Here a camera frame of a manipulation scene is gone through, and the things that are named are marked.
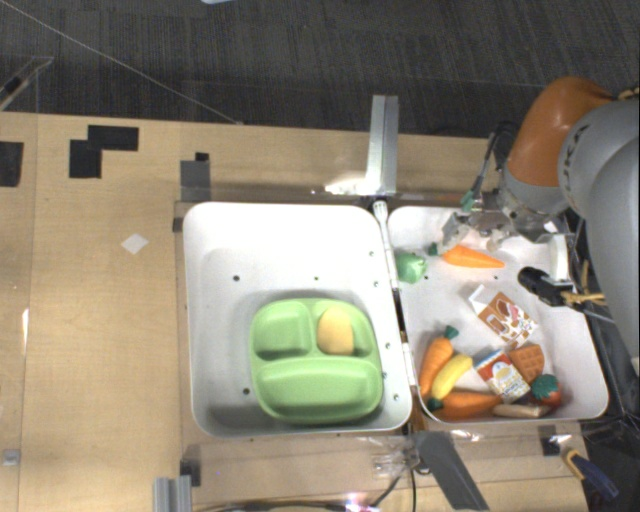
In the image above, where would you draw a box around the white plastic tray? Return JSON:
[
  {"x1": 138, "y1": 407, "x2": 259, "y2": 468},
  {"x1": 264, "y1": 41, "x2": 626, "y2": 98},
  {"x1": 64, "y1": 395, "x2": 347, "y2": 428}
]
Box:
[
  {"x1": 181, "y1": 201, "x2": 414, "y2": 439},
  {"x1": 387, "y1": 204, "x2": 611, "y2": 426}
]

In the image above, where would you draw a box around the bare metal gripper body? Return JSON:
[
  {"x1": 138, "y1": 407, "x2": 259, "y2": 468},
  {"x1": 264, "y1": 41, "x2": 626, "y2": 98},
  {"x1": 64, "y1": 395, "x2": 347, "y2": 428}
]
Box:
[{"x1": 468, "y1": 191, "x2": 554, "y2": 243}]

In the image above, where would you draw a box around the white and orange carton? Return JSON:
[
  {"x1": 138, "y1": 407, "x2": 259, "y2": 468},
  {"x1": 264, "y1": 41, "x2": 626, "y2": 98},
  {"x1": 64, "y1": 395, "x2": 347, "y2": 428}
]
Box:
[{"x1": 471, "y1": 348, "x2": 532, "y2": 405}]

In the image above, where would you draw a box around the green toy vegetable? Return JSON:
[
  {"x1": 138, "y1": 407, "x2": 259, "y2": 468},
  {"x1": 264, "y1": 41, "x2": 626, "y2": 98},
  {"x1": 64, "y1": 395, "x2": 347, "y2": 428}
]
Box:
[{"x1": 394, "y1": 250, "x2": 429, "y2": 285}]

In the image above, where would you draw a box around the green divided plate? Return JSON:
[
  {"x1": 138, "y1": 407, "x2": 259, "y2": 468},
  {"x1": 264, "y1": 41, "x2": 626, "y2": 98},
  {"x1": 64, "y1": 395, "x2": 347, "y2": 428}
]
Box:
[{"x1": 248, "y1": 297, "x2": 386, "y2": 427}]

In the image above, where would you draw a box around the brown waffle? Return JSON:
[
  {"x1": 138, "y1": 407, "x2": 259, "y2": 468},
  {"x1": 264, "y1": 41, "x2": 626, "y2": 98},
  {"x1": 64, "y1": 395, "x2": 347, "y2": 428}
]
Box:
[{"x1": 508, "y1": 343, "x2": 547, "y2": 386}]

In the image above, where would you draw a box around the beige bread stick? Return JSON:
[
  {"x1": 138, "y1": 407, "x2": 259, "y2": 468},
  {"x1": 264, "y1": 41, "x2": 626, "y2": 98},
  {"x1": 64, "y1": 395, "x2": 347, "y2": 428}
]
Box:
[{"x1": 491, "y1": 402, "x2": 553, "y2": 420}]

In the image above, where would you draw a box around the black cylinder on white bracket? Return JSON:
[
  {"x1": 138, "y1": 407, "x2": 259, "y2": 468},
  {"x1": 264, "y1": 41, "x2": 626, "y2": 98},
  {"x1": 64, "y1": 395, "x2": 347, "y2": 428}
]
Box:
[{"x1": 517, "y1": 233, "x2": 577, "y2": 308}]

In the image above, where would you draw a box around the orange carrot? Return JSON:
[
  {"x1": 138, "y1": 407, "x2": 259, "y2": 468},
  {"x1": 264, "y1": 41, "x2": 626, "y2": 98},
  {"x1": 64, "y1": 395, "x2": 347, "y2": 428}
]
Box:
[
  {"x1": 418, "y1": 324, "x2": 461, "y2": 399},
  {"x1": 425, "y1": 390, "x2": 503, "y2": 423},
  {"x1": 427, "y1": 242, "x2": 507, "y2": 270}
]

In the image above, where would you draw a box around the brown and white carton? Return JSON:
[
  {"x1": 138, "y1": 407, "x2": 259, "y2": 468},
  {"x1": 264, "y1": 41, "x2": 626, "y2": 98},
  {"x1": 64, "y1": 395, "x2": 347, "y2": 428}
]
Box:
[{"x1": 467, "y1": 283, "x2": 540, "y2": 350}]

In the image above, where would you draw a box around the yellow oval bread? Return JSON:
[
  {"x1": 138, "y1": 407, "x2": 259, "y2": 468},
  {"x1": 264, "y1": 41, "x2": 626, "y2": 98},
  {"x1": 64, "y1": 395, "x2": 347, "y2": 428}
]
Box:
[{"x1": 316, "y1": 306, "x2": 356, "y2": 357}]

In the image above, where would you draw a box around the red strawberry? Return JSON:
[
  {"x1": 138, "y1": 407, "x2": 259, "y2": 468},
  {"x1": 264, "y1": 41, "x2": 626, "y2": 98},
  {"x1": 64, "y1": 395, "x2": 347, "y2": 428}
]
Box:
[{"x1": 529, "y1": 373, "x2": 563, "y2": 408}]

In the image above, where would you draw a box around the yellow banana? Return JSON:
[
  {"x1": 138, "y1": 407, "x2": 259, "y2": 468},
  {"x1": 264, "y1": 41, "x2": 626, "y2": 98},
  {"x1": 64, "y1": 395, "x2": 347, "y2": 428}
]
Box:
[{"x1": 429, "y1": 353, "x2": 474, "y2": 402}]

